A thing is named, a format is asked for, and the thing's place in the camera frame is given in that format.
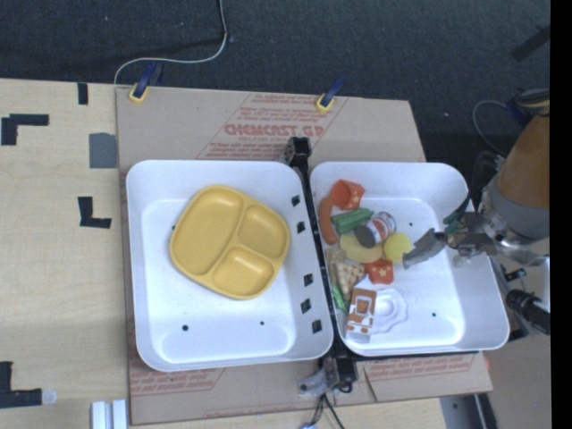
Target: wooden table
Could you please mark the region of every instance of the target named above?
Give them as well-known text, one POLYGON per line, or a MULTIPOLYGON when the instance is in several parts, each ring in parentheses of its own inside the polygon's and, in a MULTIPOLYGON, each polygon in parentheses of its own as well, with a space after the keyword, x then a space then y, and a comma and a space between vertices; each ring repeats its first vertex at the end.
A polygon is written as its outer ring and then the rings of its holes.
MULTIPOLYGON (((91 169, 88 135, 115 134, 114 87, 0 80, 0 116, 49 114, 0 146, 0 361, 12 388, 54 389, 54 405, 0 410, 0 426, 89 427, 93 401, 129 398, 119 173, 91 169), (111 227, 80 227, 78 197, 111 227)), ((337 410, 346 427, 445 427, 438 399, 337 410)), ((313 411, 146 427, 300 427, 313 411)), ((319 427, 336 427, 325 412, 319 427)))

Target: cardboard sheet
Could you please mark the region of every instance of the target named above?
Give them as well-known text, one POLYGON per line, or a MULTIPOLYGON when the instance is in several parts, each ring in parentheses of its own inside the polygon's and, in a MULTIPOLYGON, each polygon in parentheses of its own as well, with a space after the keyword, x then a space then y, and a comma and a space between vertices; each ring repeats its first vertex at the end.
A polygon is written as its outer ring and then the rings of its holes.
MULTIPOLYGON (((130 249, 124 180, 147 159, 275 160, 292 136, 310 138, 310 167, 325 161, 424 161, 409 104, 337 97, 328 114, 316 97, 197 89, 152 88, 135 105, 129 89, 116 89, 122 232, 127 289, 131 423, 314 408, 300 398, 297 380, 317 361, 160 373, 146 366, 134 342, 130 249)), ((413 400, 489 391, 481 353, 399 358, 358 363, 354 391, 337 394, 337 406, 413 400)))

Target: can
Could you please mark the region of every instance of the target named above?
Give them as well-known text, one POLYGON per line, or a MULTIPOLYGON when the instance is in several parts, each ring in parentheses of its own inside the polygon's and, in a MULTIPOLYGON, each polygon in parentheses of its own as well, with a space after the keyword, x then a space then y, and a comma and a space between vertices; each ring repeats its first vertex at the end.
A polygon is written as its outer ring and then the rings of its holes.
POLYGON ((370 220, 355 229, 357 241, 366 248, 373 248, 397 229, 393 216, 384 211, 374 214, 370 220))

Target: white tray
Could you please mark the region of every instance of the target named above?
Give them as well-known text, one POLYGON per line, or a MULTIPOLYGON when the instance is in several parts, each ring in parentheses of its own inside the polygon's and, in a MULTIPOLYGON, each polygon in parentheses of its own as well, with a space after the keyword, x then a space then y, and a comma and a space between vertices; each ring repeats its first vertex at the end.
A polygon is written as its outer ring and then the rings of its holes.
MULTIPOLYGON (((360 183, 366 193, 361 206, 394 216, 398 231, 412 242, 430 228, 443 230, 442 220, 467 195, 462 175, 445 164, 324 163, 310 176, 316 207, 339 179, 360 183)), ((333 213, 340 211, 334 208, 333 213)), ((486 255, 455 266, 457 253, 449 248, 405 270, 394 266, 388 287, 408 304, 408 320, 369 343, 346 341, 361 356, 392 356, 496 349, 509 336, 509 323, 491 261, 486 255)), ((346 316, 338 315, 343 338, 346 316)))
POLYGON ((128 173, 127 196, 137 348, 149 366, 171 372, 327 352, 333 328, 302 185, 291 168, 277 162, 144 161, 128 173), (282 268, 254 299, 216 294, 171 262, 172 227, 193 195, 213 184, 256 198, 290 226, 282 268))

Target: dark gray carpet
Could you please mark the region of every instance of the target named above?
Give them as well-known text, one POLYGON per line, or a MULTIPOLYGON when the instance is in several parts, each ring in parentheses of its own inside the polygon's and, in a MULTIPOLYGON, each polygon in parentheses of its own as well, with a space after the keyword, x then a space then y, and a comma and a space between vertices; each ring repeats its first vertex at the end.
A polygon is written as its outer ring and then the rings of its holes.
MULTIPOLYGON (((408 100, 428 160, 468 178, 487 148, 474 105, 550 87, 551 0, 223 2, 223 53, 167 65, 165 86, 317 94, 343 75, 342 95, 408 100)), ((211 55, 222 27, 216 0, 0 0, 0 34, 3 78, 112 83, 135 57, 211 55)), ((500 108, 480 115, 509 148, 520 128, 500 108)))

